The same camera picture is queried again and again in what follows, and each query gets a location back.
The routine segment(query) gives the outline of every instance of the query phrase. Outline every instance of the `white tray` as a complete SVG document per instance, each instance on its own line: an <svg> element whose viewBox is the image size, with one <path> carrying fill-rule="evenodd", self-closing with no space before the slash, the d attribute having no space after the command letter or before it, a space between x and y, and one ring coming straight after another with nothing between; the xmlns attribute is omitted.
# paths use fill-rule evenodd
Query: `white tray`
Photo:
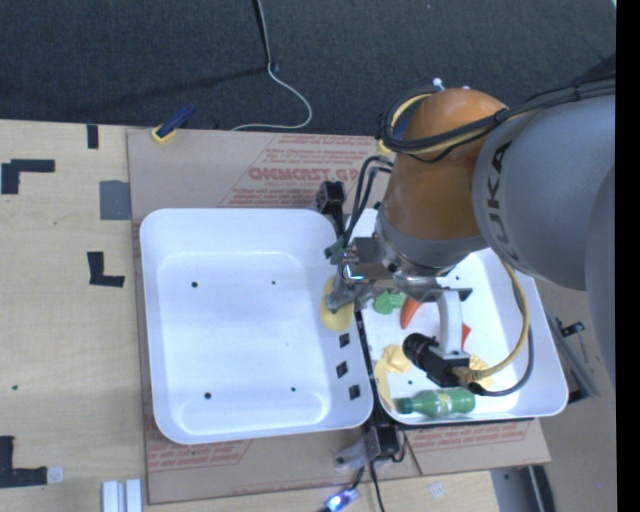
<svg viewBox="0 0 640 512"><path fill-rule="evenodd" d="M318 314L334 241L311 210L164 209L144 219L153 411L166 437L208 443L369 417L355 322L337 333Z"/></svg>
<svg viewBox="0 0 640 512"><path fill-rule="evenodd" d="M370 236L376 212L365 210L355 226L353 236ZM533 332L534 365L527 383L504 397L476 397L475 409L465 415L429 418L423 414L400 414L382 402L387 413L407 425L430 425L454 422L482 422L553 416L567 404L568 390L547 324L535 281L516 272L529 305L530 325ZM522 327L522 315L514 298L511 280L502 263L491 249L469 255L448 276L438 282L450 288L472 288L462 302L462 320L470 328L464 349L480 357L489 366L502 361L515 346ZM400 310L390 315L376 313L372 306L363 309L363 322L367 333L371 359L375 364L388 345L402 345L413 332L440 336L440 318L435 303L420 307L407 329L400 327ZM492 376L489 390L502 390L518 382L525 372L528 350L525 347L512 365ZM427 379L425 372L415 366L403 374L387 373L389 392L393 401L413 397L420 391L438 389Z"/></svg>

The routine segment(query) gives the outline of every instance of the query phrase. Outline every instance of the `green bottle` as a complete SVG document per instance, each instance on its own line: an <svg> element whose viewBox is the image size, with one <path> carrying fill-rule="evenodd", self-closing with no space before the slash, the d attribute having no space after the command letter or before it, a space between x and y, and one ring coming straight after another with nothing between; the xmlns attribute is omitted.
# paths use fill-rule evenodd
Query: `green bottle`
<svg viewBox="0 0 640 512"><path fill-rule="evenodd" d="M420 412L432 418L449 416L456 412L465 414L473 411L475 406L475 395L465 388L423 391L414 398L401 398L398 400L400 414Z"/></svg>

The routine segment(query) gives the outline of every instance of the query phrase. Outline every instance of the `white cable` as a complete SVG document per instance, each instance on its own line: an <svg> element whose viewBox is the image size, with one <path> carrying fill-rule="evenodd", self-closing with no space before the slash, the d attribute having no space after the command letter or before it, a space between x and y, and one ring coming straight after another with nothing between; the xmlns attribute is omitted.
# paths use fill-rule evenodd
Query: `white cable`
<svg viewBox="0 0 640 512"><path fill-rule="evenodd" d="M279 78L277 78L272 71L272 62L271 62L271 49L269 48L269 36L267 35L267 24L264 21L264 12L262 10L262 2L260 0L256 0L256 3L258 4L258 11L260 13L260 23L262 24L262 33L264 35L264 45L265 48L267 50L267 73L269 74L269 76L273 79L274 82L276 82L277 84L281 85L282 87L284 87L285 89L287 89L288 91L292 92L293 94L295 94L300 101L302 101L302 103L304 103L305 107L307 107L307 111L309 112L309 115L307 116L307 119L300 123L297 124L295 126L285 126L285 125L279 125L279 124L261 124L261 123L256 123L256 124L243 124L240 126L236 126L235 128L231 129L232 132L238 131L238 130L244 130L245 128L276 128L276 129L280 129L280 130L296 130L298 128L302 128L306 125L308 125L311 122L311 119L313 118L313 110L311 108L311 104L306 100L306 98L300 94L298 91L296 91L293 87L291 87L289 84L284 83L282 80L280 80Z"/></svg>

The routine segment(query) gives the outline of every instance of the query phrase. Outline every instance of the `cardboard sheet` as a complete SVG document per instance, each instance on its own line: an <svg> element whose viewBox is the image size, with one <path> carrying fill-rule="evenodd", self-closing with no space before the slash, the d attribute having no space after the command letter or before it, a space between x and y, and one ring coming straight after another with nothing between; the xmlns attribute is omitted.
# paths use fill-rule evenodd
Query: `cardboard sheet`
<svg viewBox="0 0 640 512"><path fill-rule="evenodd" d="M149 129L127 135L149 503L348 485L354 474L336 470L333 454L355 443L360 429L197 446L177 445L160 433L151 406L139 229L160 208L312 208L322 181L354 190L375 140L180 130L159 145ZM369 205L385 188L386 175L379 176ZM382 466L380 479L549 460L537 420L416 430L408 439L410 456Z"/></svg>

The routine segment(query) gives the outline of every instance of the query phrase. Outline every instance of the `table surface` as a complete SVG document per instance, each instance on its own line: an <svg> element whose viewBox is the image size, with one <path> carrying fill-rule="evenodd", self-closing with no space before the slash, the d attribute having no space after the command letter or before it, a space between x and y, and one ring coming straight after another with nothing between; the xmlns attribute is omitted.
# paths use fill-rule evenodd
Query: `table surface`
<svg viewBox="0 0 640 512"><path fill-rule="evenodd" d="M54 159L0 195L0 435L16 468L61 467L64 481L0 489L0 510L100 510L108 480L145 478L131 223L101 220L99 183L128 181L126 127L0 121L0 161ZM89 285L87 252L104 252L122 288ZM381 482L387 511L498 511L490 472ZM339 489L219 498L145 510L320 510ZM353 512L377 510L363 483Z"/></svg>

